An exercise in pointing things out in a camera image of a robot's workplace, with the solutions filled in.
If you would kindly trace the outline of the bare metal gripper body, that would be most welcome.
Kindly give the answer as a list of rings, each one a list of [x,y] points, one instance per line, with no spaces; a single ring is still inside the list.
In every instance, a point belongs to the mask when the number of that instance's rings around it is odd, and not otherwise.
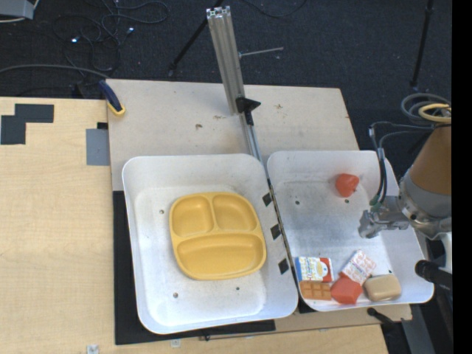
[[[420,209],[410,209],[409,206],[382,207],[377,213],[387,222],[388,230],[411,227],[429,239],[451,234],[451,217],[436,218]]]

